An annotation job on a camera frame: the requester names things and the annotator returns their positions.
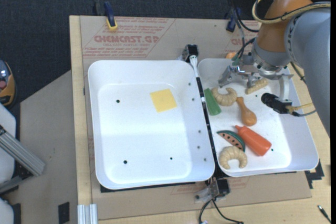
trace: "yellow sticky note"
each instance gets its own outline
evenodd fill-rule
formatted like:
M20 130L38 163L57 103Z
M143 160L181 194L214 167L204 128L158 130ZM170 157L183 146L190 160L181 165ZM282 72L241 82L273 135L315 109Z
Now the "yellow sticky note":
M150 95L157 112L177 107L175 98L170 89L151 92Z

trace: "white tray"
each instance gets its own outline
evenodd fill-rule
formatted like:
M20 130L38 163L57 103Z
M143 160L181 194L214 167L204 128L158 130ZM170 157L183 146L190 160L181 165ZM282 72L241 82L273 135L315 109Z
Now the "white tray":
M100 60L88 70L96 176L109 189L204 181L215 164L192 67ZM152 97L166 90L173 102Z
M232 65L230 59L204 59L198 64L198 72L203 89L218 87L218 80ZM318 164L318 153L312 139L305 117L295 117L290 114L279 114L261 101L261 96L268 92L279 96L278 81L271 81L266 87L250 94L245 94L247 80L241 79L223 86L219 93L227 93L226 88L236 90L238 96L244 98L246 107L257 116L257 123L249 128L260 134L272 143L272 147L264 156L257 156L248 146L246 155L248 164L245 168L238 167L238 160L229 161L230 169L221 167L222 171L233 177L258 174L271 174L314 169ZM289 82L289 99L292 105L299 106L300 102L292 81ZM240 109L235 102L232 106L220 106L222 112L218 115L209 115L217 158L225 146L231 146L217 134L220 130L230 130L237 133L235 125L243 126Z

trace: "tape measure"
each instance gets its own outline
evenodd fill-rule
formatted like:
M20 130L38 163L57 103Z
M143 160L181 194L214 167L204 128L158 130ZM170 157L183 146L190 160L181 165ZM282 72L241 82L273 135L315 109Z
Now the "tape measure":
M0 60L0 103L9 107L16 96L15 80L9 65Z

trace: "toy ketchup bottle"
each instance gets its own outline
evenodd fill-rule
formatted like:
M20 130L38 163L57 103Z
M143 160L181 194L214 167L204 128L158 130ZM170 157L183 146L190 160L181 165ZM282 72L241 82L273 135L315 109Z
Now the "toy ketchup bottle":
M235 127L238 130L238 135L244 140L245 144L257 155L264 156L272 146L267 139L252 131L249 127L240 127L238 125Z

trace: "wooden table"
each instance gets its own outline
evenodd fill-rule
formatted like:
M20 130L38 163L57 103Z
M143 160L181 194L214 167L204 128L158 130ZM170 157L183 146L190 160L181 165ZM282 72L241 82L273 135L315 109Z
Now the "wooden table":
M91 179L89 168L88 139L86 126L86 104L83 95L83 66L81 52L80 16L70 16L71 72L73 87L73 107L75 119L76 164L78 204L92 203ZM311 102L306 86L297 76L293 77L297 93L302 104ZM315 141L324 177L314 180L311 190L312 198L253 204L222 208L223 214L229 218L245 223L328 223L319 211L321 205L331 217L331 176L330 176L330 139L315 113L307 117L307 122ZM111 219L99 223L139 223L139 224L196 224L199 211L184 211L170 214L140 216L132 218ZM203 220L210 224L230 223L224 220L216 209L206 209Z

